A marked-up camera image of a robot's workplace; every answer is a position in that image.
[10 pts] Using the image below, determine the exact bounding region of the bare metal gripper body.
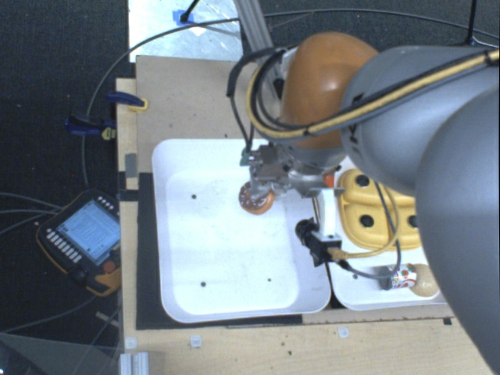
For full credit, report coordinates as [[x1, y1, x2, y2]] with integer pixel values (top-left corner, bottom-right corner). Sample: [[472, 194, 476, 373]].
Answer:
[[248, 145, 346, 199]]

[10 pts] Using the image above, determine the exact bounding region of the brown doughnut with sprinkles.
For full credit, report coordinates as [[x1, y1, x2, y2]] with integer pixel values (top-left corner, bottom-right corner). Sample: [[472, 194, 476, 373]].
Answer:
[[238, 181, 276, 216]]

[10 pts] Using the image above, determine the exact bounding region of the white plastic tray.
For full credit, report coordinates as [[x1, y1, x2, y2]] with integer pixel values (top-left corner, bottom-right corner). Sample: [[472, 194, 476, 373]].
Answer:
[[151, 138, 333, 324], [329, 156, 451, 312]]

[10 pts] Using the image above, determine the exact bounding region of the yellow divided plate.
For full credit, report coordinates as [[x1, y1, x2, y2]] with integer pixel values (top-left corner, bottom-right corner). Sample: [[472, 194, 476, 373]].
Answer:
[[337, 168, 426, 251]]

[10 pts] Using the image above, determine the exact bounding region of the white can with red print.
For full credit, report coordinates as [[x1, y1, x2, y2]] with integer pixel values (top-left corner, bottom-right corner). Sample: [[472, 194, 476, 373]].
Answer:
[[380, 265, 420, 291]]

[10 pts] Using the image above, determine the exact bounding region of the black cylinder on white bracket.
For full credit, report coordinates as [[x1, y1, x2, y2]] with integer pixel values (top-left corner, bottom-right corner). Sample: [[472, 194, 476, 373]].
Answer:
[[295, 187, 344, 268]]

